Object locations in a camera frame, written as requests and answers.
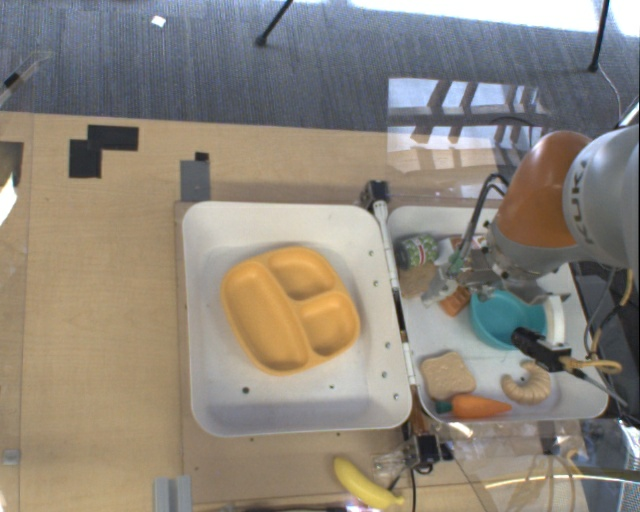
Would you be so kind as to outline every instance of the wooden table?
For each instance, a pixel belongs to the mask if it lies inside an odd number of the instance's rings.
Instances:
[[[89,124],[138,127],[139,149],[104,151],[102,179],[70,179],[69,140],[85,139]],[[438,200],[446,204],[460,203],[461,178],[482,182],[486,155],[465,169],[402,173],[390,165],[386,134],[27,114],[13,114],[2,136],[27,141],[27,155],[33,149],[23,168],[31,202],[21,511],[151,511],[153,480],[184,473],[196,510],[278,494],[288,498],[281,503],[339,503],[347,496],[331,475],[331,450],[366,467],[400,439],[385,431],[206,440],[183,431],[180,161],[210,155],[213,199],[353,203],[368,180],[384,179],[394,192],[445,190]],[[218,456],[207,471],[185,463],[199,446]],[[214,481],[224,489],[217,499]],[[456,463],[438,464],[418,484],[419,510],[484,510]],[[308,497],[314,488],[326,499]]]

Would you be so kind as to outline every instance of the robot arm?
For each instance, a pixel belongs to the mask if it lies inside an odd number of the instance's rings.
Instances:
[[[442,270],[425,305],[446,296],[452,280],[473,293],[504,288],[539,303],[546,293],[536,280],[572,261],[631,268],[637,286],[638,126],[594,141],[567,131],[543,137],[516,171],[487,247],[461,256],[464,269],[457,262]]]

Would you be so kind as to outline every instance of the gray carpet floor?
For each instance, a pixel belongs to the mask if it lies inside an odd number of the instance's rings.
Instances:
[[[599,15],[599,0],[593,6]],[[294,3],[266,48],[253,45],[280,6],[266,0],[3,0],[0,65],[51,50],[33,96],[6,108],[385,131],[390,77],[536,86],[555,127],[590,136],[618,118],[594,33]],[[166,18],[164,28],[150,23]],[[610,17],[601,63],[623,106],[638,94],[638,39]]]

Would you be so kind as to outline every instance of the toy bread slice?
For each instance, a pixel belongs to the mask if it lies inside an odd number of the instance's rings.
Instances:
[[[427,392],[434,400],[448,400],[453,395],[471,393],[476,380],[457,352],[425,359],[420,365]]]

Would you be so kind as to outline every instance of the green can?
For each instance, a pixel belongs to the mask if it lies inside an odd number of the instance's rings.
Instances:
[[[398,242],[394,254],[398,268],[409,270],[438,259],[438,242],[428,234],[414,236]]]

